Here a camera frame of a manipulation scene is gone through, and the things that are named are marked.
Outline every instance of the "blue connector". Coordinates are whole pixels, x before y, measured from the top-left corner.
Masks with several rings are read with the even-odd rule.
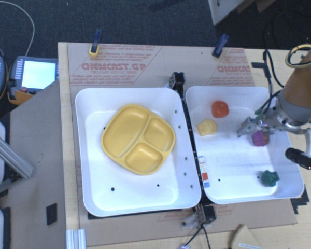
[[[226,45],[229,40],[229,36],[227,34],[223,34],[220,39],[218,39],[216,43],[216,47],[212,53],[213,56],[219,58],[222,53],[222,48]]]

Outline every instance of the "lit screen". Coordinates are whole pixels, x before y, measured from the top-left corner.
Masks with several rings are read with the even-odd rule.
[[[44,89],[55,81],[55,63],[25,61],[22,87]]]

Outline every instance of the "beige object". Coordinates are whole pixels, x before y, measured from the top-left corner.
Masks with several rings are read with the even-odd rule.
[[[231,242],[231,249],[263,249],[245,224],[237,229]]]
[[[198,132],[201,136],[215,134],[217,132],[217,124],[211,119],[205,119],[197,124]]]

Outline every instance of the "red toy food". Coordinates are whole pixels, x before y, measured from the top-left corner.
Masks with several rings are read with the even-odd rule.
[[[215,101],[212,103],[212,115],[215,118],[225,117],[229,113],[228,104],[223,101]]]

